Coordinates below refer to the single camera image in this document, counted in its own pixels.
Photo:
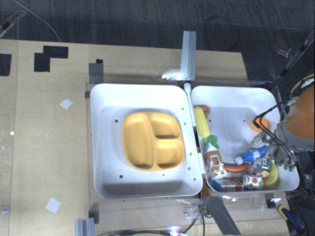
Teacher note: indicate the yellow corn cob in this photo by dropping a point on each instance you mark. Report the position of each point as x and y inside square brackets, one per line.
[201, 122]

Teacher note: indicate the red sausage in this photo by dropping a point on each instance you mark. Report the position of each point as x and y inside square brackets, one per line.
[236, 168]

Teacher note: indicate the yellow divided plate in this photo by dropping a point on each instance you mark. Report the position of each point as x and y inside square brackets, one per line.
[137, 141]

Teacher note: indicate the tan biscuit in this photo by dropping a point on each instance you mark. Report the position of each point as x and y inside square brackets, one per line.
[265, 175]

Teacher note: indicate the red and blue carton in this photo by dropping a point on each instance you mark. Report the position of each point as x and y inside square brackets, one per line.
[227, 185]

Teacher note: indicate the white plastic tray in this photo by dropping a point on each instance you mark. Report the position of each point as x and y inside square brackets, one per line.
[115, 156]
[233, 122]

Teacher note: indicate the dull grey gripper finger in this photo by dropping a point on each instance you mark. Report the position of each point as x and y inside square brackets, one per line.
[264, 163]
[260, 140]

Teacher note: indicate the white and orange carton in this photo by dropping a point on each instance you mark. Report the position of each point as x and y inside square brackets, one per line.
[214, 161]

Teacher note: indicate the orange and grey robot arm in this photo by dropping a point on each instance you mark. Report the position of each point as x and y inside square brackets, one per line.
[301, 122]

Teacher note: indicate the orange carrot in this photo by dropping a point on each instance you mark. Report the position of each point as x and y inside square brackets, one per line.
[264, 125]

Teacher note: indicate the blue bottle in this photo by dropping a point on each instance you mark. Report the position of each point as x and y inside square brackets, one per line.
[252, 154]

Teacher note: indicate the yellow banana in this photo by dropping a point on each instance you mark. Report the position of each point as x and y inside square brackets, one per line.
[272, 178]

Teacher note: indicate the brown doughnut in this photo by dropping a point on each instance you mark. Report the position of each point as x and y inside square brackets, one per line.
[206, 109]

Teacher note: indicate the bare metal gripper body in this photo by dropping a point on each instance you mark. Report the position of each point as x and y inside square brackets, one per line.
[280, 154]

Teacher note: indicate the white can with red print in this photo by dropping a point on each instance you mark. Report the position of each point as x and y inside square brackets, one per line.
[253, 182]

